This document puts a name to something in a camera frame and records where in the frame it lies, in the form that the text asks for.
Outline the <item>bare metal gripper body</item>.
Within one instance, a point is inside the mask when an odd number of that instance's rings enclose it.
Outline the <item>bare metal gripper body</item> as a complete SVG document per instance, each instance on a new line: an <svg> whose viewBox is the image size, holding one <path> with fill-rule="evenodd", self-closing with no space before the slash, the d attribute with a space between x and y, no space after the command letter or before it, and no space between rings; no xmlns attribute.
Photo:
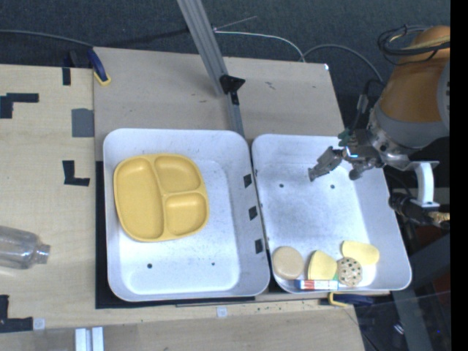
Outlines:
<svg viewBox="0 0 468 351"><path fill-rule="evenodd" d="M410 162L413 148L399 145L380 128L374 132L371 129L345 129L342 132L343 159L353 162L383 162L398 170Z"/></svg>

